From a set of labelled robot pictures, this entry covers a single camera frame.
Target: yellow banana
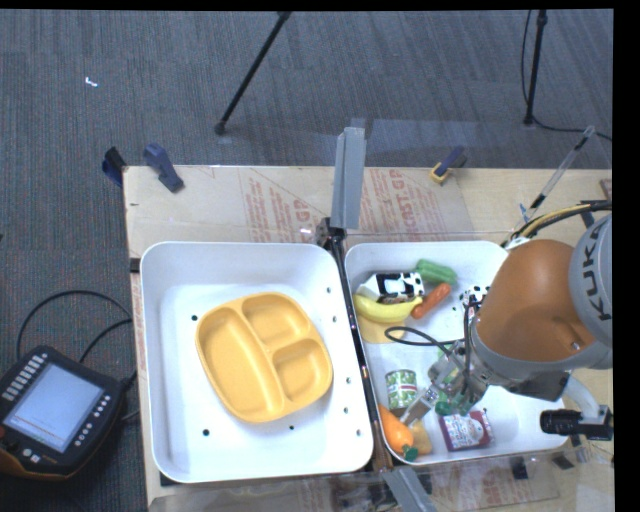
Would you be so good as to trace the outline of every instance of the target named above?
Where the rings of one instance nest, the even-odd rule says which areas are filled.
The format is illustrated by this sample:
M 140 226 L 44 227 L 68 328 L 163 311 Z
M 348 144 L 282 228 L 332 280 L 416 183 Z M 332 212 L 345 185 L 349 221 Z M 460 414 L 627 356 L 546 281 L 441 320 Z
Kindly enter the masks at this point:
M 382 304 L 358 293 L 353 295 L 353 307 L 356 309 L 356 313 L 367 320 L 382 324 L 402 322 L 411 314 L 411 310 L 421 302 L 422 297 L 416 297 L 409 302 Z

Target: yellow divided plate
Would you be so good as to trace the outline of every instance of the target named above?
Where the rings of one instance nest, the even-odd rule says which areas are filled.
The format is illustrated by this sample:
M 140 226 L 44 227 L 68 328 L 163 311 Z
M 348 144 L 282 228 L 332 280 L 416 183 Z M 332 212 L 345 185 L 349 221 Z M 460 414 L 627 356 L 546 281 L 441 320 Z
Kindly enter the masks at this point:
M 252 423 L 313 403 L 333 379 L 320 334 L 282 293 L 256 293 L 209 310 L 198 321 L 196 347 L 222 403 Z

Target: tripod leg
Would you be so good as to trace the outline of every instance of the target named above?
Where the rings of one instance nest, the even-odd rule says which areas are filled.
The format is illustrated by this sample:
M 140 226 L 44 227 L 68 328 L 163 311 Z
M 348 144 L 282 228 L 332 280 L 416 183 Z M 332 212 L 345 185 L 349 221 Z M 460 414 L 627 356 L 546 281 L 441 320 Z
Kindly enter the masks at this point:
M 264 45 L 262 45 L 262 49 L 260 50 L 260 53 L 258 54 L 255 61 L 251 65 L 249 72 L 244 77 L 244 80 L 240 84 L 240 87 L 238 88 L 238 91 L 236 92 L 233 99 L 231 100 L 231 103 L 227 107 L 227 110 L 225 111 L 224 115 L 220 118 L 220 120 L 218 121 L 218 123 L 214 128 L 214 131 L 216 132 L 217 135 L 222 135 L 224 133 L 224 127 L 227 124 L 227 121 L 229 120 L 229 118 L 231 117 L 233 110 L 236 108 L 238 101 L 240 101 L 240 98 L 242 98 L 242 95 L 244 94 L 245 89 L 249 86 L 249 83 L 251 82 L 253 75 L 260 67 L 260 63 L 262 62 L 262 59 L 264 59 L 265 55 L 269 51 L 269 48 L 271 47 L 271 44 L 273 43 L 276 36 L 278 35 L 278 32 L 280 32 L 282 25 L 284 25 L 284 23 L 289 19 L 290 15 L 291 15 L 291 11 L 278 12 L 278 21 L 276 22 L 275 26 L 271 30 L 271 33 L 269 34 L 269 37 L 265 41 Z
M 538 11 L 538 31 L 536 33 L 536 45 L 533 50 L 533 65 L 531 66 L 531 81 L 529 83 L 529 97 L 527 98 L 527 113 L 524 116 L 524 124 L 533 123 L 533 98 L 536 95 L 536 82 L 538 80 L 538 64 L 540 62 L 540 48 L 542 46 L 542 32 L 547 24 L 547 10 Z

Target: white plastic tray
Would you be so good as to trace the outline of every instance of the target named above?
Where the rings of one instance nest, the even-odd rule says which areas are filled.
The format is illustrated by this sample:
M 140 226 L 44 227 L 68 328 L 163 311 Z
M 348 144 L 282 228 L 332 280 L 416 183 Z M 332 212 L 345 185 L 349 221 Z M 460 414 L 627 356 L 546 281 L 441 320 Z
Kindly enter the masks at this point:
M 414 320 L 409 317 L 405 322 L 407 326 L 420 329 L 438 341 L 449 341 L 464 336 L 464 307 L 460 296 L 464 298 L 468 295 L 465 292 L 469 290 L 474 291 L 478 297 L 486 293 L 486 287 L 491 285 L 506 256 L 507 252 L 503 248 L 487 241 L 362 243 L 347 252 L 345 269 L 349 286 L 355 291 L 373 272 L 413 270 L 420 258 L 451 267 L 458 274 L 458 282 L 449 297 L 422 319 Z M 412 339 L 426 341 L 415 337 Z M 401 343 L 376 344 L 366 340 L 363 340 L 363 345 L 377 402 L 388 405 L 385 375 L 392 370 L 414 370 L 419 390 L 429 385 L 427 371 L 438 358 L 436 347 L 407 346 Z M 418 456 L 410 464 L 426 465 L 557 448 L 566 441 L 566 437 L 544 433 L 540 429 L 540 413 L 563 406 L 561 399 L 548 402 L 491 386 L 474 409 L 487 410 L 495 436 L 493 443 L 477 449 L 448 451 L 438 425 L 438 416 L 430 411 L 424 417 L 424 425 L 433 451 L 429 455 Z M 389 451 L 403 460 L 391 449 Z
M 373 438 L 338 268 L 311 244 L 163 242 L 141 260 L 151 444 L 159 470 L 202 483 L 349 472 Z M 327 393 L 278 420 L 243 422 L 223 406 L 199 360 L 197 318 L 257 292 L 296 300 L 333 365 Z

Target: green can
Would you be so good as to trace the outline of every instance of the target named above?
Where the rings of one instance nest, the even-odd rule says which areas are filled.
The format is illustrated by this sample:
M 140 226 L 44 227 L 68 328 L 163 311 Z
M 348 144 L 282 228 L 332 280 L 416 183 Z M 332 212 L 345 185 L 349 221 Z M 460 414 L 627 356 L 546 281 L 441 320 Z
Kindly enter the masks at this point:
M 389 410 L 401 414 L 413 402 L 418 394 L 416 372 L 413 370 L 394 370 L 385 375 Z

